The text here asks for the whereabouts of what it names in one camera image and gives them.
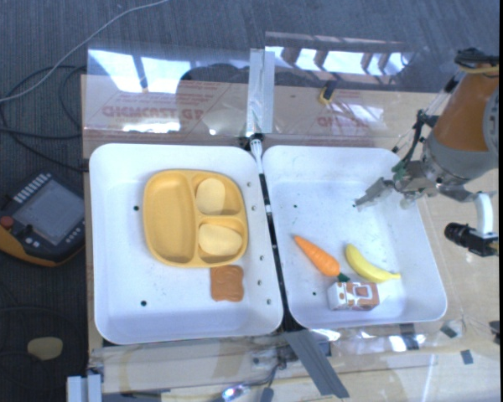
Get brown cardboard board red print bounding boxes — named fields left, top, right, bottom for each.
left=80, top=73, right=500, bottom=394

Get brown bread slice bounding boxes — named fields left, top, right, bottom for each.
left=210, top=264, right=246, bottom=303

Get white and brown carton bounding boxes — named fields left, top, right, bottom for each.
left=327, top=281, right=381, bottom=312

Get yellow divided plate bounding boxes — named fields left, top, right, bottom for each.
left=142, top=168, right=250, bottom=268

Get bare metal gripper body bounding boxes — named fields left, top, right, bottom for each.
left=392, top=160, right=442, bottom=198

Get yellow banana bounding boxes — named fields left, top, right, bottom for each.
left=345, top=243, right=402, bottom=285

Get white plastic tray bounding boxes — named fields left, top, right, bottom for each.
left=261, top=144, right=449, bottom=331
left=88, top=142, right=285, bottom=346

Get orange carrot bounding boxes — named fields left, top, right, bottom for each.
left=293, top=234, right=351, bottom=285

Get black cylinder on white bracket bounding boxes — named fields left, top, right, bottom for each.
left=443, top=191, right=500, bottom=258

